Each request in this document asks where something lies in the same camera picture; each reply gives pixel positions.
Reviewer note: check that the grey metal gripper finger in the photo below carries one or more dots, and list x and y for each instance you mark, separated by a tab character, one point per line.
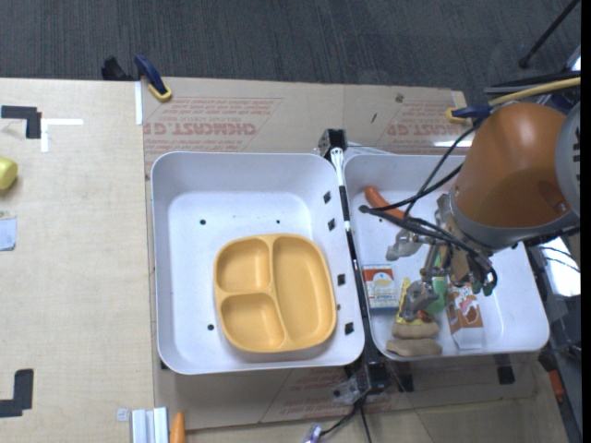
418	299

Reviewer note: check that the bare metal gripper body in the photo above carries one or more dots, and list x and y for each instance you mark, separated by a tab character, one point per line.
462	266

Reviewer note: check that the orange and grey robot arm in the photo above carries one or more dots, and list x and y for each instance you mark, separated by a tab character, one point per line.
512	164

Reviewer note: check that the green rounded object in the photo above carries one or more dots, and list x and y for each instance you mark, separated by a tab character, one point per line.
437	299

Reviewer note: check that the red and white packet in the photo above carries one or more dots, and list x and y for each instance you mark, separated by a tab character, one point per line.
381	289

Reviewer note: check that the beige biscuit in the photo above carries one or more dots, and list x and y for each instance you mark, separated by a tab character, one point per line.
414	347

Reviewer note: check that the white and orange carton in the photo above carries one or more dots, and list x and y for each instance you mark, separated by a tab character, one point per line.
467	321

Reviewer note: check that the white plastic tray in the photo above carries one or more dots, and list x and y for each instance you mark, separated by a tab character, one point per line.
194	266
512	312

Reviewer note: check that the orange sausage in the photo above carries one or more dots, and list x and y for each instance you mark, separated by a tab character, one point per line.
376	197

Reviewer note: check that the yellow divided plate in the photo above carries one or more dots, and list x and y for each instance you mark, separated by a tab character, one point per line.
295	289

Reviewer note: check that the brown cardboard board red print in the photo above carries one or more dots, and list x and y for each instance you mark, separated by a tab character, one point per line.
258	123

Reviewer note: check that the orange carrot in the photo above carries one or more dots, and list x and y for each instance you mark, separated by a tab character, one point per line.
177	429

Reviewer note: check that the yellow rounded object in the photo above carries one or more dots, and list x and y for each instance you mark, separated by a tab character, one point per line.
6	173

